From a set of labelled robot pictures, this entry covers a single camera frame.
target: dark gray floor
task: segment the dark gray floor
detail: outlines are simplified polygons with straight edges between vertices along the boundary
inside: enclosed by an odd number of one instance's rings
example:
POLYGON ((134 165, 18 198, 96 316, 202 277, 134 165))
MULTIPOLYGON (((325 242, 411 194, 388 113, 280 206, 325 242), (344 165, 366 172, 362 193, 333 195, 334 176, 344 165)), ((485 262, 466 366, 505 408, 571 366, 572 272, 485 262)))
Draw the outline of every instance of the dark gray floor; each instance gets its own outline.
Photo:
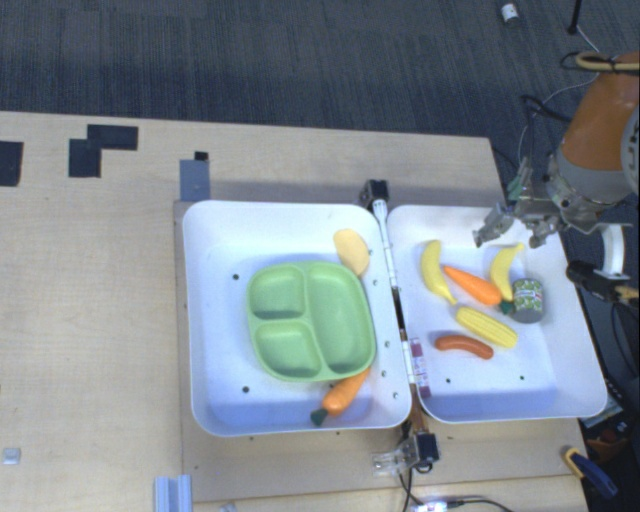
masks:
MULTIPOLYGON (((485 136, 506 182, 526 121, 520 95, 587 80, 559 61, 589 47, 566 33, 573 0, 517 0, 514 28, 503 3, 2 2, 0 109, 485 136)), ((585 0, 580 25, 603 52, 624 53, 640 46, 639 13, 635 0, 585 0)), ((549 106, 571 116, 584 91, 549 106)), ((536 120, 538 175, 563 130, 536 120)), ((637 286, 637 198, 607 219, 633 224, 625 270, 637 286)), ((601 263, 595 238, 563 242, 570 259, 601 263)))

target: green plate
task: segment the green plate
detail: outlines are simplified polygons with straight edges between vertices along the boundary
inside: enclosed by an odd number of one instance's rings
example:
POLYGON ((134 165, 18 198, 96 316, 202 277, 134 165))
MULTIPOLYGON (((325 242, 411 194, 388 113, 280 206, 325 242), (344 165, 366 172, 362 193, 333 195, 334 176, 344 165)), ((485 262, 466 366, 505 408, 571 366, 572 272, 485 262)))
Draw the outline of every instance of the green plate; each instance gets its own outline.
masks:
POLYGON ((259 270, 247 287, 247 313, 258 360, 279 379, 342 379, 375 356, 362 285, 342 265, 304 261, 259 270))

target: toy carrot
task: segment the toy carrot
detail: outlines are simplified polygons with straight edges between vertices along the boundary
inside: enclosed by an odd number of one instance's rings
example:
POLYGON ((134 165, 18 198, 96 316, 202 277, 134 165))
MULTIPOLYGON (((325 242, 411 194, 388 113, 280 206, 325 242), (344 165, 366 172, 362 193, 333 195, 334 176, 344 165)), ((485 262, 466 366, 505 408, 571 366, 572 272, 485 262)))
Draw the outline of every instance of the toy carrot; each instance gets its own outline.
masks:
POLYGON ((311 421, 319 427, 327 417, 342 414, 358 394, 362 384, 369 375, 371 367, 360 373, 342 379, 333 386, 322 399, 322 407, 311 413, 311 421))
POLYGON ((442 270, 469 295, 483 304, 487 306, 497 306, 502 301, 500 289, 493 283, 481 277, 474 276, 469 272, 465 272, 464 270, 447 265, 443 265, 442 270))

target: yellow corn cob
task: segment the yellow corn cob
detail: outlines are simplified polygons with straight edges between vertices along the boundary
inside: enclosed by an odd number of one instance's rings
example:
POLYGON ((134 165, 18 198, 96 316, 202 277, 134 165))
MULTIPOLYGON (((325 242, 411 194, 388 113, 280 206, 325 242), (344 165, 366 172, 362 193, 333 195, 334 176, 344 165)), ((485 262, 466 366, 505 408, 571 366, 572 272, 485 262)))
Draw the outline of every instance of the yellow corn cob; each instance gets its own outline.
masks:
POLYGON ((513 348, 518 341, 518 333, 511 327, 473 308, 459 308, 456 321, 472 333, 501 347, 513 348))

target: black tape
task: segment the black tape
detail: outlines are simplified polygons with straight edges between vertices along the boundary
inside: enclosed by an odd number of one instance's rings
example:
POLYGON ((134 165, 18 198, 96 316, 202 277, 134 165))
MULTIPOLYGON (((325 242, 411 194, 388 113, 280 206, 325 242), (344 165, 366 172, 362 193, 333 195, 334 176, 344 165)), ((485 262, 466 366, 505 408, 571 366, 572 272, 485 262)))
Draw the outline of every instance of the black tape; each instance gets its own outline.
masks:
POLYGON ((87 138, 98 142, 102 149, 138 149, 137 126, 90 124, 87 126, 87 138))
POLYGON ((100 177, 100 144, 93 140, 69 139, 69 177, 100 177))
POLYGON ((22 168, 22 142, 0 141, 0 187, 17 187, 22 168))

